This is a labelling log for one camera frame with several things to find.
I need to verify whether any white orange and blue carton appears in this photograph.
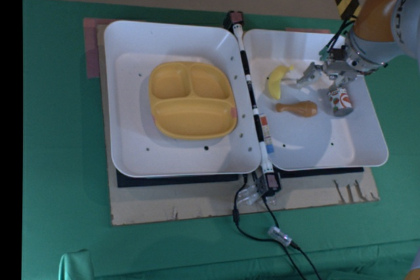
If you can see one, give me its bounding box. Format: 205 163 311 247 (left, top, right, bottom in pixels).
259 113 275 154

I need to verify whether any brown cardboard board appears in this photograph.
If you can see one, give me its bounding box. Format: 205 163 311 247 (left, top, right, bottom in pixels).
96 22 381 226

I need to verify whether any white can with orange print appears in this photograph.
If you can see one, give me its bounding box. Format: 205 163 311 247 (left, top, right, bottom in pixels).
327 87 354 117

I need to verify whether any yellow banana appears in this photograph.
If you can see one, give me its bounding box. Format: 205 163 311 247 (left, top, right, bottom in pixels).
265 64 295 100

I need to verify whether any yellow divided plate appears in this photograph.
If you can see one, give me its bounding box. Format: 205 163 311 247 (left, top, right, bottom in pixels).
148 61 238 141

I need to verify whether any brown chicken drumstick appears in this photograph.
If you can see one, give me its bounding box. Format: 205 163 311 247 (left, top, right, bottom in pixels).
274 100 318 118

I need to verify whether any black and white thin rod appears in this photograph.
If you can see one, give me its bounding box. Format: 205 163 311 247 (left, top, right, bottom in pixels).
232 24 275 176

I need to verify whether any black block with wires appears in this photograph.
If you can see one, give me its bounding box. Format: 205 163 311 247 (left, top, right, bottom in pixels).
256 172 282 197
223 10 245 31

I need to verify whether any white plastic tray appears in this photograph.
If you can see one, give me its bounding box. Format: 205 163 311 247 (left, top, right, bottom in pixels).
103 20 263 178
242 28 390 171

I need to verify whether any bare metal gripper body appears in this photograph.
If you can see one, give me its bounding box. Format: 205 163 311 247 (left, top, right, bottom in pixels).
322 46 366 82

